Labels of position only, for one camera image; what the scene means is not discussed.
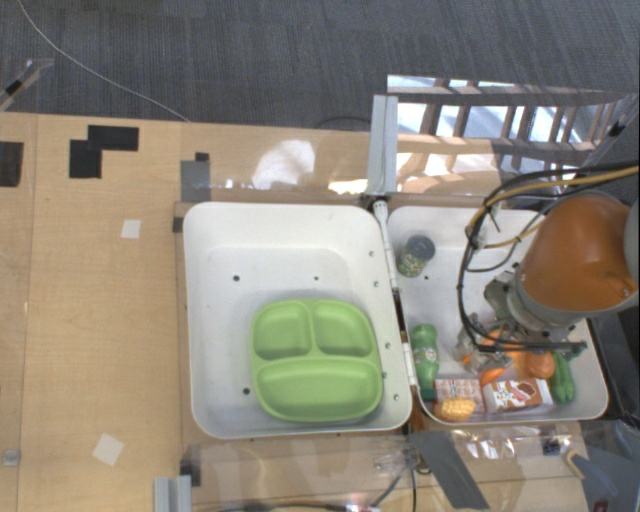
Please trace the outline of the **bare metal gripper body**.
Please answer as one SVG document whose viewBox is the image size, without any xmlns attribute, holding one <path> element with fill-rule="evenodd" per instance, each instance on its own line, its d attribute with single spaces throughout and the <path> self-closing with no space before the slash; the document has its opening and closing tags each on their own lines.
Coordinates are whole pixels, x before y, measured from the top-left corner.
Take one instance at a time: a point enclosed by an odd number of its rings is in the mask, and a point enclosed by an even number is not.
<svg viewBox="0 0 640 512">
<path fill-rule="evenodd" d="M 523 329 L 522 301 L 516 290 L 516 274 L 502 272 L 485 287 L 484 298 L 492 307 L 495 319 L 511 331 Z"/>
</svg>

